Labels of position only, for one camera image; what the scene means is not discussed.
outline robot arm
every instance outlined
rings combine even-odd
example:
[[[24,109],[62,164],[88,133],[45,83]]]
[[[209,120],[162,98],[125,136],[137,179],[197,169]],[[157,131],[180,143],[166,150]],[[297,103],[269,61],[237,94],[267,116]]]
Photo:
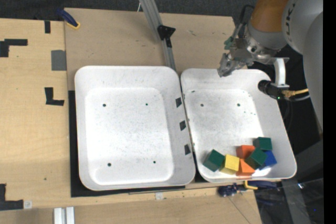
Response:
[[[285,83],[285,62],[288,58],[275,57],[288,44],[303,55],[309,94],[323,128],[323,0],[257,0],[250,19],[244,23],[246,7],[233,35],[224,42],[229,53],[222,56],[219,76],[228,76],[245,65],[251,66],[255,61],[274,65],[275,81],[261,81],[259,89],[276,99],[289,98],[293,92]],[[242,27],[244,36],[237,38]]]

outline blue block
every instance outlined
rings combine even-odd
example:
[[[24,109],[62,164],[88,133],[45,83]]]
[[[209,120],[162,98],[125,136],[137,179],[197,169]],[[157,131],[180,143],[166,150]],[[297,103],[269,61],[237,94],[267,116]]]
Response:
[[[277,164],[277,160],[274,157],[274,154],[272,151],[264,151],[265,154],[267,155],[267,158],[263,164],[262,167],[260,167],[260,170],[264,169],[264,168],[268,168],[268,167],[272,167],[275,164]]]

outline yellow block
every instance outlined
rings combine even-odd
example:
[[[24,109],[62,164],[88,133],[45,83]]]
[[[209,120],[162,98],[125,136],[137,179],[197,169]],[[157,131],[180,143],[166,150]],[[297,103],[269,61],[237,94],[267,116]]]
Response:
[[[239,170],[239,158],[233,155],[226,154],[225,160],[220,168],[220,171],[225,174],[233,175]]]

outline toy block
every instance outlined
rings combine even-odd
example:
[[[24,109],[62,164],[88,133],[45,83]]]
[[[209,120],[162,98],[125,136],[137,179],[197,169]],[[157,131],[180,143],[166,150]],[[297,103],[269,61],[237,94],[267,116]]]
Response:
[[[251,155],[255,148],[256,147],[252,145],[242,145],[236,148],[236,155],[241,159],[246,159],[249,155]]]
[[[271,151],[272,141],[269,137],[258,137],[253,140],[253,146],[260,148],[262,151]]]
[[[267,155],[264,151],[262,151],[260,148],[256,147],[256,149],[249,155],[245,162],[251,166],[254,170],[261,167],[265,160],[267,158]]]
[[[239,161],[239,170],[236,173],[237,176],[251,176],[255,170],[249,166],[243,159]]]
[[[204,161],[203,165],[205,167],[207,167],[208,169],[210,169],[211,171],[215,172],[221,167],[224,159],[225,159],[224,155],[222,155],[221,153],[219,153],[216,150],[212,150],[208,154],[208,156],[207,156],[206,160]]]
[[[275,159],[272,151],[264,151],[264,152],[267,155],[267,158],[266,158],[264,164],[259,168],[260,170],[262,170],[264,168],[272,167],[272,166],[274,166],[278,163],[277,160]]]
[[[239,158],[226,154],[225,159],[220,167],[220,172],[233,175],[239,170]]]

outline wooden table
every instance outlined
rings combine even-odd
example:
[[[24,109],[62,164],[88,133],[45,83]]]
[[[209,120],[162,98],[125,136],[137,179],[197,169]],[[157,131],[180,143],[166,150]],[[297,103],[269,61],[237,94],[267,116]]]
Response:
[[[51,21],[47,34],[44,21],[0,19],[0,41],[28,39],[28,46],[10,46],[9,57],[0,58],[0,184],[7,184],[6,200],[23,199],[33,206],[0,212],[0,223],[2,219],[11,223],[19,218],[31,219],[32,223],[48,222],[53,208],[69,206],[76,207],[76,223],[98,215],[104,218],[104,214],[113,212],[122,220],[129,209],[139,216],[139,223],[154,223],[157,218],[161,223],[178,223],[177,219],[182,223],[206,223],[210,215],[222,223],[232,223],[230,218],[236,219],[235,223],[261,223],[252,191],[231,198],[236,199],[239,208],[232,200],[216,195],[216,185],[210,183],[191,183],[186,189],[164,192],[160,201],[155,200],[155,193],[71,198],[68,90],[74,88],[75,71],[97,64],[97,60],[101,65],[154,66],[164,62],[161,45],[154,42],[143,13],[66,10],[81,23],[80,29]],[[234,29],[232,18],[161,16],[165,25],[177,29],[171,40],[179,74],[191,67],[218,67],[223,42]],[[101,50],[107,45],[109,55]],[[51,69],[53,50],[66,50],[67,71]],[[46,105],[45,87],[53,87],[54,99],[64,100],[64,105]],[[114,209],[107,213],[104,209],[110,204],[114,204]],[[150,221],[145,221],[146,211]]]

